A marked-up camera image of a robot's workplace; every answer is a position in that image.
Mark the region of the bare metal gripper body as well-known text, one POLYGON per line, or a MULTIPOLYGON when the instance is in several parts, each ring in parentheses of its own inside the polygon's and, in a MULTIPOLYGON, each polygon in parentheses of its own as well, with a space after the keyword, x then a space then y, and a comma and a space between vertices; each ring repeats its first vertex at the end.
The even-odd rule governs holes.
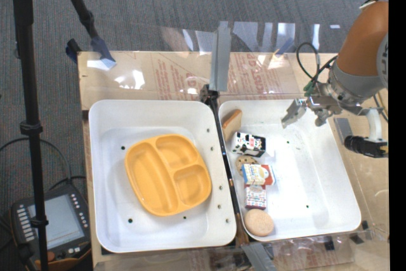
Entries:
POLYGON ((362 111, 362 97, 356 96, 340 84, 316 83, 306 90, 307 106, 314 112, 329 115, 347 110, 353 114, 362 111))

